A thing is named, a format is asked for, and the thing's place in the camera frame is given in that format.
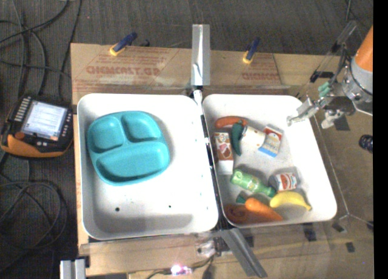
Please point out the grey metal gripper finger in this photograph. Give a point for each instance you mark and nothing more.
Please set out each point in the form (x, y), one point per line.
(306, 109)
(329, 118)

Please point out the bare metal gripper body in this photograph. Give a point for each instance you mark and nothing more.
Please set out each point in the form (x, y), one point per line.
(357, 103)

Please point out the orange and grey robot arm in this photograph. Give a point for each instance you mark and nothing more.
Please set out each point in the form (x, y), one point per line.
(363, 59)

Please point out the white, red and blue carton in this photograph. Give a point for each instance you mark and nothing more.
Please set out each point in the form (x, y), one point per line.
(272, 142)

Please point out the white plastic tray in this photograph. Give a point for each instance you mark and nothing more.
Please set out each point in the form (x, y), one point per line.
(151, 208)
(306, 162)

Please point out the white and orange can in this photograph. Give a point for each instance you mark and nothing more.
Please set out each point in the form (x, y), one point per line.
(254, 136)

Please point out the red and white can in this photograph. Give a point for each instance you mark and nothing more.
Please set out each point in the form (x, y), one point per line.
(285, 181)

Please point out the dark green toy vegetable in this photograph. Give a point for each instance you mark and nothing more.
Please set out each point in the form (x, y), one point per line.
(236, 139)

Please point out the red sausage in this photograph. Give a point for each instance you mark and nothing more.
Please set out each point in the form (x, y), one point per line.
(225, 121)

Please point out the yellow banana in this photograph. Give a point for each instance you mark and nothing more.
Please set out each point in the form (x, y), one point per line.
(288, 199)

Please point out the brown and white carton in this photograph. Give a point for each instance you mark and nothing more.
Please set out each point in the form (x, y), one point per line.
(223, 152)

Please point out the green bottle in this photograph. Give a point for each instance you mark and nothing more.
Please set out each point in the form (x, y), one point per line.
(247, 181)

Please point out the orange carrot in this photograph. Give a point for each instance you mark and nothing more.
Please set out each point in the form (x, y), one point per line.
(262, 209)

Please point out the orange flat round toy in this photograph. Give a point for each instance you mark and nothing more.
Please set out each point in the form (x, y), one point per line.
(236, 214)

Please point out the blue divided plate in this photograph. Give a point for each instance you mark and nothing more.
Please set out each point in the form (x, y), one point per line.
(130, 156)

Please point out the brown cardboard board, red print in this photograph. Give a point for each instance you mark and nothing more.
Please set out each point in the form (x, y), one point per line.
(127, 71)

